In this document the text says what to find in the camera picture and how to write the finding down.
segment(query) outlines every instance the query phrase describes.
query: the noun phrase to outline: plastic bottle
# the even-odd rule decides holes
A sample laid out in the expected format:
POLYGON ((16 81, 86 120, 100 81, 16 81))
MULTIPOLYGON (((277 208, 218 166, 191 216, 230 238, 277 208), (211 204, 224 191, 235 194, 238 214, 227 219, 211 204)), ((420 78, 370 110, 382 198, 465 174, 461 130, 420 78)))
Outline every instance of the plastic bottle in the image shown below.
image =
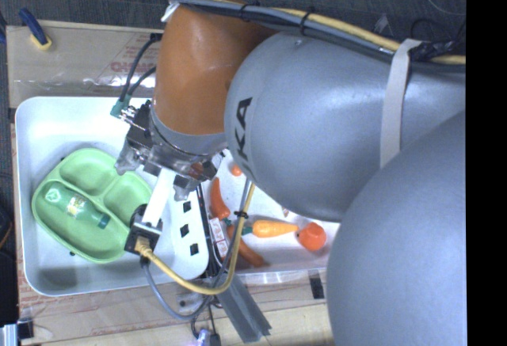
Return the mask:
POLYGON ((72 218, 92 222, 101 229, 104 229, 110 220, 109 215, 97 211, 90 200, 58 181, 51 184, 44 198, 72 218))

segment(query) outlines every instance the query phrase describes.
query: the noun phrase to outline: black zip tie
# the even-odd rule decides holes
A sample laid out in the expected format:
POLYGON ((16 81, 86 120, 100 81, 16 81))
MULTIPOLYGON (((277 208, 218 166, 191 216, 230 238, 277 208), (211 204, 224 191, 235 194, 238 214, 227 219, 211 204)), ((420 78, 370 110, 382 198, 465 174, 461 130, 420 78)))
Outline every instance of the black zip tie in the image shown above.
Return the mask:
POLYGON ((243 10, 249 6, 250 4, 245 4, 243 5, 240 9, 239 9, 239 18, 242 19, 244 22, 250 22, 250 20, 246 20, 245 18, 243 18, 243 10))
POLYGON ((244 211, 235 211, 234 215, 236 215, 238 218, 243 217, 244 219, 248 219, 248 214, 244 211))
POLYGON ((308 8, 308 12, 304 14, 304 17, 301 18, 301 22, 299 23, 299 33, 301 33, 301 35, 304 36, 304 28, 305 28, 304 23, 308 19, 308 16, 314 12, 315 12, 315 7, 311 6, 308 8))

